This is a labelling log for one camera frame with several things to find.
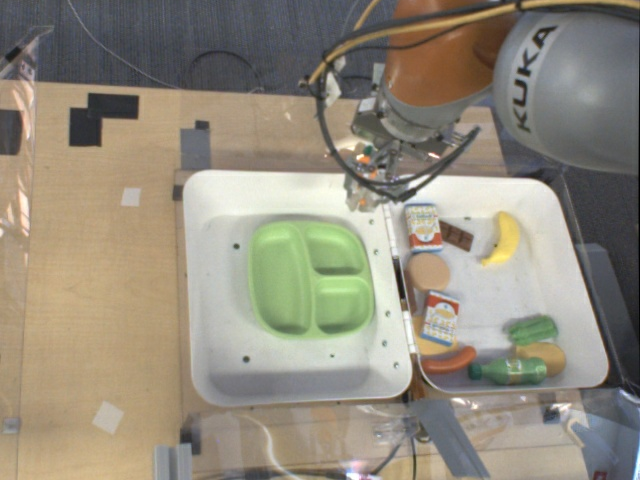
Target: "clear plastic panel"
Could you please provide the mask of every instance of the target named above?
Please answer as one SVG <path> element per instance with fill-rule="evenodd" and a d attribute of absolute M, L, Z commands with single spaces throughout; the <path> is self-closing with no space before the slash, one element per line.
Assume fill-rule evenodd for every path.
<path fill-rule="evenodd" d="M 490 478 L 592 479 L 635 478 L 639 402 L 598 389 L 449 403 Z M 446 443 L 425 432 L 411 404 L 213 412 L 189 428 L 199 480 L 440 479 L 454 478 L 450 468 L 465 461 L 462 446 L 457 456 L 447 453 Z"/>
<path fill-rule="evenodd" d="M 16 474 L 35 159 L 34 28 L 0 60 L 0 476 Z"/>

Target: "toy hot dog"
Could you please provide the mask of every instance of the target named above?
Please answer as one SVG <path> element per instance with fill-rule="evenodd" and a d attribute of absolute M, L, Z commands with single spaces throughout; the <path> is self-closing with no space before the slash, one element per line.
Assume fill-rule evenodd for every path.
<path fill-rule="evenodd" d="M 451 373 L 466 368 L 476 358 L 476 355 L 476 349 L 468 345 L 455 356 L 446 359 L 426 358 L 420 364 L 426 374 Z"/>

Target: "green divided plate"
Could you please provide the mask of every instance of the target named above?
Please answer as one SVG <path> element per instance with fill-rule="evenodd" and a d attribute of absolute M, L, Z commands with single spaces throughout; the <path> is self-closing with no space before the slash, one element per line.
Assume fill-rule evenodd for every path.
<path fill-rule="evenodd" d="M 249 291 L 258 322 L 282 337 L 354 333 L 373 315 L 373 283 L 362 242 L 335 224 L 261 226 L 249 249 Z"/>

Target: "juice box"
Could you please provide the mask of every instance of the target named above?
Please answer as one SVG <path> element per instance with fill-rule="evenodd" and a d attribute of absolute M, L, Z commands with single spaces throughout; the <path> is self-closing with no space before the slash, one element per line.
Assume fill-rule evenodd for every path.
<path fill-rule="evenodd" d="M 431 290 L 425 299 L 424 308 L 424 324 L 420 336 L 442 345 L 453 345 L 458 327 L 460 302 Z"/>
<path fill-rule="evenodd" d="M 408 204 L 404 207 L 411 252 L 442 250 L 442 233 L 436 207 L 432 204 Z"/>

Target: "gray floor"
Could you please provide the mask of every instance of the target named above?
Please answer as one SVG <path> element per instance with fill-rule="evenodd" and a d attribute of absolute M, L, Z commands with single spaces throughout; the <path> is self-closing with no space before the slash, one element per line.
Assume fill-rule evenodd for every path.
<path fill-rule="evenodd" d="M 299 78 L 340 34 L 354 0 L 73 0 L 88 28 L 107 46 L 167 84 L 211 90 L 301 94 Z M 389 16 L 393 2 L 372 19 Z M 0 48 L 8 49 L 32 25 L 54 25 L 43 44 L 41 80 L 156 86 L 100 50 L 64 0 L 0 0 Z M 254 73 L 227 54 L 245 57 Z M 348 73 L 366 75 L 380 54 L 353 59 Z M 351 95 L 357 96 L 357 81 Z M 504 149 L 514 146 L 507 137 Z M 605 247 L 638 329 L 638 179 L 569 169 L 566 173 L 584 240 Z"/>

